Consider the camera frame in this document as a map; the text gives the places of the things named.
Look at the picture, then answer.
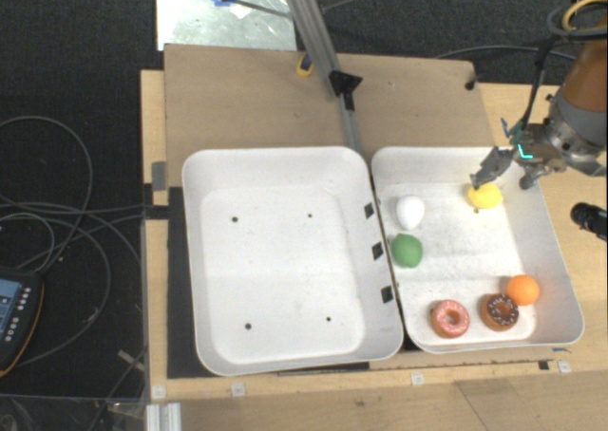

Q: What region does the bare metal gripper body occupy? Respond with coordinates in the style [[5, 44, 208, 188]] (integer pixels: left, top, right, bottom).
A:
[[509, 122, 608, 178]]

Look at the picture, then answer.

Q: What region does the yellow lemon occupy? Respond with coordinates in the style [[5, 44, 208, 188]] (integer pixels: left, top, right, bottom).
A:
[[466, 181, 504, 211]]

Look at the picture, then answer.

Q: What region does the white plastic tray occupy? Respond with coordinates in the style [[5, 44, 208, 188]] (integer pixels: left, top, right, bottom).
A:
[[180, 145, 406, 378], [370, 145, 586, 355]]

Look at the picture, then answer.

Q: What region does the white egg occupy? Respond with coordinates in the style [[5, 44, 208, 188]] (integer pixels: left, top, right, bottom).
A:
[[395, 195, 427, 232]]

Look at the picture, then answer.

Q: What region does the orange fruit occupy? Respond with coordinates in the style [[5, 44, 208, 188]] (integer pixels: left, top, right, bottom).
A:
[[504, 273, 542, 308]]

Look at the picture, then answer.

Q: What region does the green lime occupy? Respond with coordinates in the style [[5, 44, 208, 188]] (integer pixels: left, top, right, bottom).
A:
[[389, 233, 425, 270]]

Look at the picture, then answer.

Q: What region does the chocolate frosted doughnut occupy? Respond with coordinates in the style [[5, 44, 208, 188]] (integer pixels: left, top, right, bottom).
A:
[[479, 292, 521, 332]]

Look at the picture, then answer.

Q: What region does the pink frosted doughnut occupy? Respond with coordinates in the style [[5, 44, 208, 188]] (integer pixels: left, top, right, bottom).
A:
[[429, 299, 472, 340]]

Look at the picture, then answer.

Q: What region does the brown cardboard board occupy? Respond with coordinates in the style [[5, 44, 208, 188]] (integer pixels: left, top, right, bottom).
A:
[[162, 43, 556, 372]]

